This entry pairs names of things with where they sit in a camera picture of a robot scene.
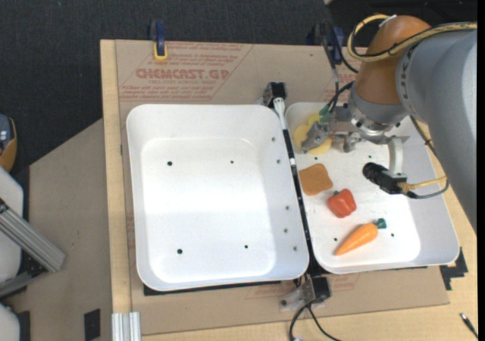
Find black cylinder on white bracket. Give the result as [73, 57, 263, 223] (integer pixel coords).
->
[362, 136, 410, 196]

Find orange toy carrot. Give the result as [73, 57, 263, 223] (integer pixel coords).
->
[334, 217, 387, 257]

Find thin black and white rod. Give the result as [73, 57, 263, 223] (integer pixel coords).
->
[272, 97, 314, 277]

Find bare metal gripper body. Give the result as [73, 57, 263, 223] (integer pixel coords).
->
[327, 104, 411, 146]

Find white plastic tray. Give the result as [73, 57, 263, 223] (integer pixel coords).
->
[284, 102, 461, 275]
[125, 103, 310, 293]

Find orange-brown toy bread slice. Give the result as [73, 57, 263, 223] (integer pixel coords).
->
[298, 163, 334, 197]

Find yellow lobed toy food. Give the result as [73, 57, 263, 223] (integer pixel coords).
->
[293, 114, 334, 155]

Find brown cardboard board, red print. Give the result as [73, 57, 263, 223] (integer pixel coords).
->
[114, 39, 451, 336]

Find orange toy bell pepper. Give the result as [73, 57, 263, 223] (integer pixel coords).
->
[327, 188, 358, 219]

